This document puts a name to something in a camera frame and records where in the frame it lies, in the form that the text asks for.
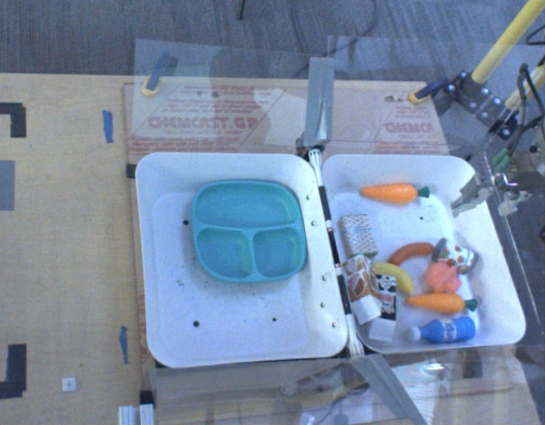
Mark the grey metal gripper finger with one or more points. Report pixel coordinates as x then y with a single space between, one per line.
472 193
513 199

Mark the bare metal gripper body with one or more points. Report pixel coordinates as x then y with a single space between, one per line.
527 180

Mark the white can with red dots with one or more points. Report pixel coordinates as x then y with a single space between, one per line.
458 255

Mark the orange carrot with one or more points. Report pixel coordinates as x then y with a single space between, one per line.
436 303
389 193

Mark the orange sausage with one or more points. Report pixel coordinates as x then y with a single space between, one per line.
409 251

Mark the orange lumpy toy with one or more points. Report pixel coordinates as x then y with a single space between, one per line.
442 278

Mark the white plastic tray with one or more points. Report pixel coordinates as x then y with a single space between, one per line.
236 317
498 308

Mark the yellow banana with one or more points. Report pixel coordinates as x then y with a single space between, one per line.
396 275

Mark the black and white carton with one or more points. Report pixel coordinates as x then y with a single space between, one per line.
387 292

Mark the blue bottle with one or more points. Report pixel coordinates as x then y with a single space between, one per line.
447 330

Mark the orange and white carton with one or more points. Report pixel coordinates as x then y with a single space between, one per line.
360 283

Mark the blue divided plate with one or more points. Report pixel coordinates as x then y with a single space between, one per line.
247 204

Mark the brown cardboard board red print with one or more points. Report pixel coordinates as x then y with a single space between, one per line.
254 118

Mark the small white square block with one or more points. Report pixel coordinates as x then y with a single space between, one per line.
69 384

